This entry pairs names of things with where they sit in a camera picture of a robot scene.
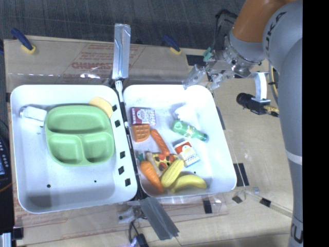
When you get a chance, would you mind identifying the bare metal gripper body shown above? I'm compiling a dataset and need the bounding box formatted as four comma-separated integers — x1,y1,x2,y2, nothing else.
205,39,254,84

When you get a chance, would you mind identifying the brown cardboard board, red print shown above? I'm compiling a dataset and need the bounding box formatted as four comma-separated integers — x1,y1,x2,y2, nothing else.
3,34,230,246

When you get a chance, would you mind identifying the green bottle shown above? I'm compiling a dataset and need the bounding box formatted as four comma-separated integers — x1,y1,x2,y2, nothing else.
171,119,209,142

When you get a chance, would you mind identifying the dark red and white carton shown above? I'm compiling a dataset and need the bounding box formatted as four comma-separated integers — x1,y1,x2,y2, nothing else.
130,107,157,127

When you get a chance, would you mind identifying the orange sausage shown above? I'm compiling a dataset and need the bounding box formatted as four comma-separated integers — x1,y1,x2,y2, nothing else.
150,128,171,157

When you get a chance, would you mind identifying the red and white packet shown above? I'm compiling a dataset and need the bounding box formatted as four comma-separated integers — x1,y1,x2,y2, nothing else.
173,140,202,168

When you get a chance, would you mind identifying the orange waffle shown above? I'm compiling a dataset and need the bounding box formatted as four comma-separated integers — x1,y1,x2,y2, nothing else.
131,123,151,143

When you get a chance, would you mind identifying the white plastic tray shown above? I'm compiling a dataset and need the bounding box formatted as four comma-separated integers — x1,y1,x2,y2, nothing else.
122,84,238,199
9,84,138,214

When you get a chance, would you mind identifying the pizza slice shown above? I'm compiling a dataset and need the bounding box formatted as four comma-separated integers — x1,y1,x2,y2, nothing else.
145,151,179,172

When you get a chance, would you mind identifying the yellow corn cob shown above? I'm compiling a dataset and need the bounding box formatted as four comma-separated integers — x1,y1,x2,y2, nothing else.
160,158,185,189

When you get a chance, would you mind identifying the yellow banana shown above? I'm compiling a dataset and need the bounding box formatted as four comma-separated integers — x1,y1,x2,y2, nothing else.
170,173,208,193

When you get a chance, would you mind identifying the orange carrot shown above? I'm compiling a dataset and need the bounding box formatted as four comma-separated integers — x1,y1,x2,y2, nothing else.
136,153,165,193

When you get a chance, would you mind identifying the green divided plate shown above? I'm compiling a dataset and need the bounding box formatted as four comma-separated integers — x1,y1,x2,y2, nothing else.
44,104,116,167

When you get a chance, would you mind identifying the white bottle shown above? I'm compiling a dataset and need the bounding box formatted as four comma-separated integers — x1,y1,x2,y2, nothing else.
19,105,48,128

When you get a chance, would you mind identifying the black cylinder on white bracket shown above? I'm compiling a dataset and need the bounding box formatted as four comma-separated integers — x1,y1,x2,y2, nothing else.
236,72,272,116

